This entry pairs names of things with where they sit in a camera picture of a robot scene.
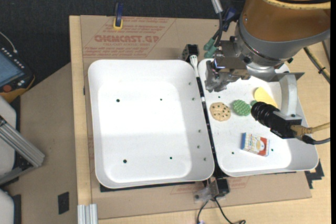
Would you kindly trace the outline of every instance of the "monitor screen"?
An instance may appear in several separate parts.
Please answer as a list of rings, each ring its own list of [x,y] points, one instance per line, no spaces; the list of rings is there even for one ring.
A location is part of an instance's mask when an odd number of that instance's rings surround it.
[[[6,56],[0,53],[0,86],[6,85],[24,73]]]

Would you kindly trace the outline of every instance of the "metal bracket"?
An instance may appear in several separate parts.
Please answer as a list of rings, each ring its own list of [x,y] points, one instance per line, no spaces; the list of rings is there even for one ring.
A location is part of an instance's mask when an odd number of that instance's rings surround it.
[[[98,224],[97,204],[77,206],[78,224]]]
[[[210,199],[213,199],[219,194],[217,182],[214,180],[208,184],[205,188],[194,193],[194,201],[206,202]]]
[[[0,116],[0,138],[32,165],[27,169],[16,167],[4,174],[0,177],[0,185],[42,165],[45,155],[32,143],[24,139],[2,116]]]

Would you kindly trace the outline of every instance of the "cardboard sheet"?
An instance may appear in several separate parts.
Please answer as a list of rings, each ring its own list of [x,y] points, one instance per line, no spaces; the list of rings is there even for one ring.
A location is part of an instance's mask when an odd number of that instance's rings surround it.
[[[203,46],[217,31],[218,21],[209,19],[124,17],[122,30],[113,29],[113,17],[81,16],[83,67],[91,171],[92,202],[99,219],[198,209],[193,193],[202,183],[101,191],[95,175],[92,119],[87,70],[98,59],[179,59],[186,44]],[[235,24],[222,39],[234,34]],[[304,172],[228,178],[230,193],[223,206],[302,199],[311,197]]]
[[[21,195],[22,224],[77,222],[71,84],[68,64],[21,96],[20,133],[46,155],[41,167],[5,188],[12,196]],[[61,201],[69,210],[60,214],[58,199],[65,193],[69,199]]]

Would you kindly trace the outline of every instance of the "yellow object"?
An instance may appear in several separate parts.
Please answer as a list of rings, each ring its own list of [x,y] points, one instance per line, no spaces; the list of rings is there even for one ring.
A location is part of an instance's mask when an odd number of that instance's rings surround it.
[[[8,103],[12,103],[19,95],[24,94],[26,91],[32,87],[34,83],[35,77],[31,81],[31,83],[28,85],[27,88],[19,88],[10,92],[0,92],[0,96],[2,96]]]
[[[265,91],[264,88],[259,87],[254,93],[254,99],[258,102],[264,102],[266,104],[271,104],[278,108],[278,104],[274,99]]]
[[[120,30],[122,28],[122,19],[120,21],[120,26],[116,26],[116,19],[114,18],[113,20],[113,28],[116,29],[116,30]]]

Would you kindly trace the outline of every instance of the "yellow cable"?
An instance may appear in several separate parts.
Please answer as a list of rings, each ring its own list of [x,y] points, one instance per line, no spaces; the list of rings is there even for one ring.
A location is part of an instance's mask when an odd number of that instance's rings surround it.
[[[312,53],[312,51],[308,48],[305,47],[305,51],[310,55],[310,57],[315,61],[315,63],[318,65],[319,70],[321,70],[321,72],[323,72],[328,79],[330,79],[330,72],[324,68],[323,64],[320,62],[320,60]]]
[[[325,124],[322,124],[322,125],[319,125],[319,126],[316,126],[316,127],[313,127],[313,128],[312,128],[312,131],[313,131],[313,132],[317,132],[317,131],[319,131],[319,130],[326,129],[326,128],[328,128],[328,127],[330,127],[330,122],[325,123]]]
[[[298,139],[302,139],[302,137],[306,134],[312,134],[314,132],[323,130],[330,127],[330,122],[316,126],[316,127],[304,127],[302,125],[292,125],[290,128],[295,131],[295,136]]]
[[[331,2],[326,3],[317,3],[317,4],[292,4],[292,3],[284,3],[277,0],[263,0],[273,6],[288,8],[288,9],[330,9]]]

